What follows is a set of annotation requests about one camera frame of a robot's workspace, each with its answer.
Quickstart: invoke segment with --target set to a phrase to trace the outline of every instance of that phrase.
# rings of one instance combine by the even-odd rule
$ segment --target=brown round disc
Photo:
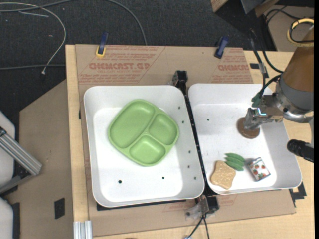
[[[244,128],[245,118],[240,118],[237,121],[237,129],[238,132],[245,138],[253,139],[256,138],[259,135],[260,128],[254,129],[254,130],[248,130]]]

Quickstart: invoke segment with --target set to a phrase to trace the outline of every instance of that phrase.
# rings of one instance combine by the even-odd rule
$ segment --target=white object
[[[179,138],[157,165],[144,167],[113,147],[107,131],[129,102],[144,99],[175,120]],[[92,190],[105,207],[194,199],[204,190],[203,174],[183,93],[173,86],[96,86],[84,95]]]
[[[13,139],[15,137],[15,128],[13,123],[0,111],[0,126]],[[12,179],[14,172],[14,158],[0,147],[0,187]]]
[[[261,125],[255,139],[244,138],[236,123],[251,107],[259,84],[195,84],[189,88],[199,145],[209,187],[221,195],[298,187],[302,176],[295,155],[286,146],[289,138],[282,122]],[[271,175],[255,181],[248,167],[236,171],[232,187],[225,190],[213,185],[210,177],[217,160],[233,152],[245,159],[261,157]]]
[[[13,209],[7,201],[0,198],[0,238],[13,238]]]

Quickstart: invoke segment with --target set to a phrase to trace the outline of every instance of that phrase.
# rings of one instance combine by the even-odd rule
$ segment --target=divided plate
[[[108,129],[112,121],[128,103],[137,99],[155,105],[169,115],[179,128],[176,143],[167,155],[153,166],[141,166],[132,162],[120,153],[108,138]],[[204,179],[196,143],[184,95],[178,88],[173,86],[91,87],[84,95],[84,107],[92,190],[95,200],[100,205],[113,208],[194,199],[202,194]],[[158,114],[160,117],[156,121],[165,125],[162,123],[162,113]],[[148,130],[154,135],[162,135],[157,134],[156,130],[153,132],[152,125],[148,127]],[[120,144],[125,143],[121,137],[115,138]]]
[[[109,126],[110,142],[132,161],[152,166],[169,153],[179,135],[178,125],[145,100],[129,102]]]
[[[237,121],[246,115],[252,97],[261,87],[260,84],[195,84],[189,88],[207,181],[218,194],[295,188],[301,183],[296,156],[286,148],[289,138],[282,122],[261,125],[255,139],[244,138],[236,128]],[[265,90],[266,95],[271,93],[269,88]],[[244,171],[236,171],[229,190],[213,185],[210,177],[215,163],[225,161],[225,153],[229,152],[247,161],[261,157],[271,175],[256,181],[245,166]]]

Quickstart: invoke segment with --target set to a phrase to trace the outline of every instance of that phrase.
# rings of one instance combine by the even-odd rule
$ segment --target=blue clamp
[[[98,48],[96,49],[96,56],[98,57],[104,57],[105,55],[105,50],[106,50],[106,43],[108,41],[108,38],[109,38],[109,33],[108,32],[104,32],[102,34],[102,38],[101,38],[101,42],[100,42],[100,45],[98,46]]]
[[[224,53],[224,49],[225,49],[225,47],[226,47],[226,45],[227,45],[227,43],[228,43],[228,37],[227,36],[223,36],[220,40],[219,40],[219,43],[218,43],[218,48],[217,48],[217,50],[216,50],[216,52],[215,52],[215,57],[216,58],[221,58],[222,57],[222,55],[223,55],[223,53]]]

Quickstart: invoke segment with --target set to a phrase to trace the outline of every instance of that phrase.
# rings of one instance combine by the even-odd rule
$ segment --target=white cable
[[[36,5],[33,5],[33,4],[27,4],[27,3],[21,3],[21,2],[0,2],[0,5],[1,4],[19,4],[19,5],[26,5],[26,6],[32,6],[32,7],[38,7]],[[59,48],[55,51],[55,53],[52,55],[52,57],[49,59],[49,61],[47,62],[47,65],[50,64],[50,62],[52,61],[52,59],[55,57],[55,55],[59,52],[59,50],[62,48],[62,46],[64,45],[65,43],[65,40],[66,40],[66,29],[65,29],[65,26],[63,24],[63,22],[61,21],[61,19],[56,15],[54,14],[53,12],[51,12],[50,10],[47,10],[45,8],[41,8],[42,10],[50,13],[51,15],[53,15],[54,17],[57,18],[57,20],[60,22],[61,26],[63,27],[63,31],[64,31],[64,38],[63,38],[63,41],[61,42]],[[39,16],[38,14],[32,14],[32,13],[28,13],[28,15],[34,15],[34,16]],[[42,74],[45,74],[45,70],[46,70],[46,66],[44,67],[44,69],[42,70]]]

